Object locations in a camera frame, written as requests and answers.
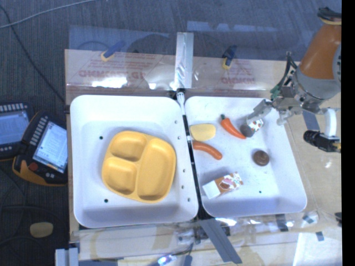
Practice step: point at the brown cardboard board red print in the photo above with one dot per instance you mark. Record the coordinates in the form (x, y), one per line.
(91, 65)

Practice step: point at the grey brown oval toy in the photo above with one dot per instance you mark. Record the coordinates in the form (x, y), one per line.
(246, 131)

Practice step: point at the brown round biscuit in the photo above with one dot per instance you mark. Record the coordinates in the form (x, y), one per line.
(260, 158)

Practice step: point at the white can with fruit print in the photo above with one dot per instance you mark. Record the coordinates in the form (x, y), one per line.
(256, 125)

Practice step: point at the yellow divided plate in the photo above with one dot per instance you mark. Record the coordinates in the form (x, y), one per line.
(155, 165)

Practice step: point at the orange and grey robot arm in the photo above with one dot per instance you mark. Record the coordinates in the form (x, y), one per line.
(319, 54)

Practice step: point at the orange toy carrot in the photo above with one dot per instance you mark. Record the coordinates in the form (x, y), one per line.
(231, 127)

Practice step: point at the orange and white carton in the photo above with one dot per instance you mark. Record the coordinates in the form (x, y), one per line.
(222, 185)

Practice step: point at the white plastic tray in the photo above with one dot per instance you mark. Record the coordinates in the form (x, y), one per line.
(266, 193)
(91, 112)

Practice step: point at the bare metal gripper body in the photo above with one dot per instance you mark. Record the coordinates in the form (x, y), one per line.
(288, 100)

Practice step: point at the black cylinder on white bracket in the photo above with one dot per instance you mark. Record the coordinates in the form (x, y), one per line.
(321, 140)

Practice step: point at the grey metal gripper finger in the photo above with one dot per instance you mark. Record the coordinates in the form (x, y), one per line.
(262, 110)
(283, 118)

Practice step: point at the orange toy sausage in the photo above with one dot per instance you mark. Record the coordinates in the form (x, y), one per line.
(208, 149)

